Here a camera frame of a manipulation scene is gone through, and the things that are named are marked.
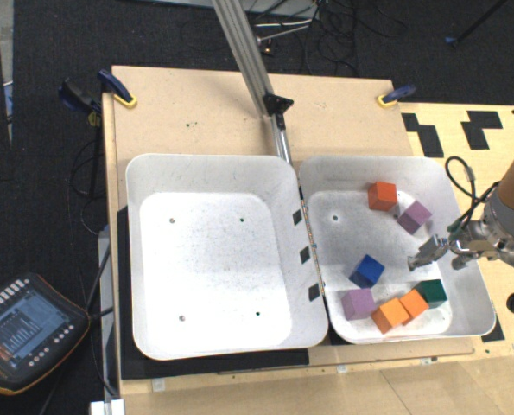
white tray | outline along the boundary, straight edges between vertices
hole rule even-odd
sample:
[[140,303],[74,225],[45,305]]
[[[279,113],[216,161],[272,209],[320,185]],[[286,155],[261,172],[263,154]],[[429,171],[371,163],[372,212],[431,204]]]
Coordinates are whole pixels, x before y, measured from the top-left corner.
[[[449,253],[413,272],[408,268],[407,257],[415,255],[434,233],[446,236],[447,226],[460,216],[453,188],[438,163],[424,157],[317,156],[303,162],[300,181],[329,318],[339,336],[352,343],[375,343],[483,335],[492,329],[495,314],[475,261],[455,271]],[[377,181],[397,185],[399,204],[389,212],[368,207],[367,190]],[[395,215],[414,200],[433,215],[410,235]],[[372,288],[378,305],[401,297],[422,280],[435,278],[442,281],[448,300],[385,335],[371,318],[347,321],[340,300],[358,288],[349,276],[366,254],[385,266]]]
[[327,314],[291,166],[275,156],[146,154],[130,162],[126,185],[133,335],[145,355],[322,341]]

blue and yellow clamp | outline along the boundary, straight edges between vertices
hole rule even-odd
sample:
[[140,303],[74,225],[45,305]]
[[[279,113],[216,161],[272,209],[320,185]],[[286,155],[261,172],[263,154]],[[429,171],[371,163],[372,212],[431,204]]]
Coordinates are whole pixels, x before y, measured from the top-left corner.
[[395,89],[392,93],[388,93],[385,95],[380,95],[378,97],[378,103],[383,108],[392,107],[397,104],[399,99],[403,97],[408,97],[416,92],[416,87],[414,85],[406,85],[401,86]]
[[121,105],[132,109],[137,104],[137,98],[132,95],[122,82],[105,69],[98,72],[98,80],[113,92],[115,100]]

